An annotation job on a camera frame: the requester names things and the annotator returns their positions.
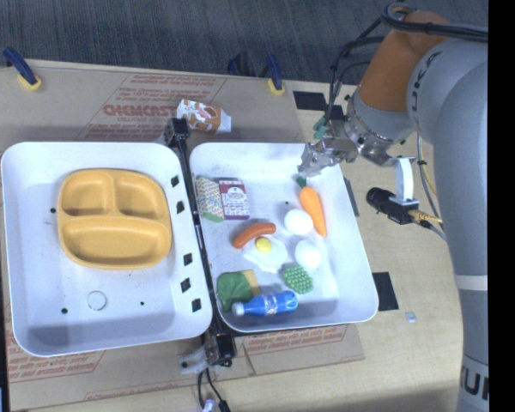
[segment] bottle label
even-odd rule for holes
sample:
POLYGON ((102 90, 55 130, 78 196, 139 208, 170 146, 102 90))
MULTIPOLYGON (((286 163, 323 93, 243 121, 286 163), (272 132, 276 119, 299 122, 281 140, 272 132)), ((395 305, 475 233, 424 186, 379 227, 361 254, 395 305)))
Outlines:
POLYGON ((264 311, 265 316, 274 316, 278 310, 278 303, 276 297, 273 294, 264 295, 264 311))

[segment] yellow divided plate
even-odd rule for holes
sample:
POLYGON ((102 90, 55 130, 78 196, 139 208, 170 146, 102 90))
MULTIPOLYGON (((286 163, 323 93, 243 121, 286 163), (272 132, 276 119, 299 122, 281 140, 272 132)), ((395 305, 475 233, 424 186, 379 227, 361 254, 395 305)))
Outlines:
POLYGON ((61 246, 75 262, 110 270, 142 269, 170 252, 167 198, 152 178, 122 169, 84 169, 61 185, 61 246))

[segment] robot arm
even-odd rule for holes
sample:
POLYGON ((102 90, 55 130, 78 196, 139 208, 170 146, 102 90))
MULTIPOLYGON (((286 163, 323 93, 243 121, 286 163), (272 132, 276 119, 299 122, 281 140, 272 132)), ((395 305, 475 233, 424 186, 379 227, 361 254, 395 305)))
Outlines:
MULTIPOLYGON (((415 23, 444 32, 446 21, 437 15, 396 7, 405 27, 415 23)), ((326 119, 324 134, 306 145, 298 170, 311 177, 358 155, 390 166, 388 149, 413 131, 433 145, 439 210, 463 314, 457 411, 476 412, 489 410, 488 34, 471 41, 450 36, 391 31, 348 101, 344 119, 326 119)))

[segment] blue bottle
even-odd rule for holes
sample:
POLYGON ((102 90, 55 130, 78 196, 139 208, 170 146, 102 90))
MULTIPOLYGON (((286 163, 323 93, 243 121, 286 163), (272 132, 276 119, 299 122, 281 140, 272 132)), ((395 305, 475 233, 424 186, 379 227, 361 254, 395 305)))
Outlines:
POLYGON ((293 312, 298 307, 298 298, 292 290, 280 293, 259 294, 246 303, 235 302, 231 312, 239 317, 245 314, 265 317, 279 312, 293 312))

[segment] cardboard sheet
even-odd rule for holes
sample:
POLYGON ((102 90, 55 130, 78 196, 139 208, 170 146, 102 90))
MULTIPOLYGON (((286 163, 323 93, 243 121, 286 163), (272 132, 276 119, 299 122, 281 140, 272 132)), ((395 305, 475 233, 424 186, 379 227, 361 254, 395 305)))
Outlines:
MULTIPOLYGON (((266 80, 196 76, 180 72, 28 60, 42 79, 26 90, 13 68, 0 68, 0 158, 9 146, 33 142, 155 142, 183 98, 224 109, 229 134, 193 132, 202 142, 302 142, 294 97, 273 95, 266 80)), ((3 227, 0 181, 0 224, 3 227)), ((2 251, 5 240, 1 237, 2 251)), ((77 403, 194 385, 178 357, 198 348, 198 338, 106 351, 39 358, 15 341, 11 327, 8 268, 2 263, 10 407, 13 411, 77 403)), ((290 330, 236 339, 238 355, 217 379, 357 361, 364 358, 352 324, 290 330)))

